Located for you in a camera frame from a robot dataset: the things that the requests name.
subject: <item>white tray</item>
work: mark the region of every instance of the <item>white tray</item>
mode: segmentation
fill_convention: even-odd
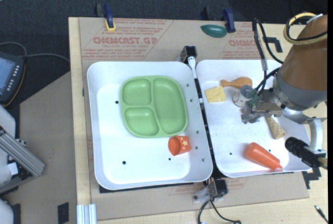
[[[279,66],[278,62],[268,60],[268,72]],[[310,169],[300,158],[289,153],[284,146],[290,136],[301,139],[307,144],[310,143],[304,125],[299,125],[283,116],[275,118],[286,131],[284,137],[276,140],[271,136],[265,118],[260,118],[256,123],[242,123],[240,107],[232,101],[233,96],[238,92],[236,88],[224,88],[225,102],[208,103],[207,101],[204,91],[219,86],[220,80],[232,81],[239,77],[249,77],[253,81],[253,87],[256,87],[263,79],[260,60],[203,60],[197,65],[196,72],[202,91],[216,165],[221,173],[228,177],[244,177]],[[272,87],[272,82],[273,77],[267,81],[266,89]],[[283,171],[271,171],[246,159],[244,152],[251,142],[257,142],[279,158]]]
[[[166,76],[184,93],[191,151],[173,156],[169,138],[139,138],[129,133],[121,113],[120,88],[139,76]],[[200,182],[213,170],[210,149],[191,69],[181,62],[97,62],[87,72],[95,176],[109,190]]]

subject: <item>orange cup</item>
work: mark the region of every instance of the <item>orange cup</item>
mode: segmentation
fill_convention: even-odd
[[[247,159],[273,170],[282,169],[280,160],[258,143],[250,143],[246,147],[245,156]]]
[[[188,136],[176,135],[171,137],[168,142],[168,148],[172,155],[184,154],[191,150]]]

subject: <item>yellow sponge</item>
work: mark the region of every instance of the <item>yellow sponge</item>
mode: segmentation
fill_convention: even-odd
[[[213,102],[224,102],[226,100],[225,93],[222,86],[214,87],[204,92],[206,94],[206,98],[208,103]]]

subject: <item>orange bottle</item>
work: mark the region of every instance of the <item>orange bottle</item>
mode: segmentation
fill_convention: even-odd
[[[245,156],[247,159],[273,170],[282,169],[280,160],[258,143],[250,143],[245,150]]]

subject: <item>black device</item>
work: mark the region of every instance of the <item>black device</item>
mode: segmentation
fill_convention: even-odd
[[[6,105],[16,95],[24,75],[24,59],[0,52],[0,104]]]

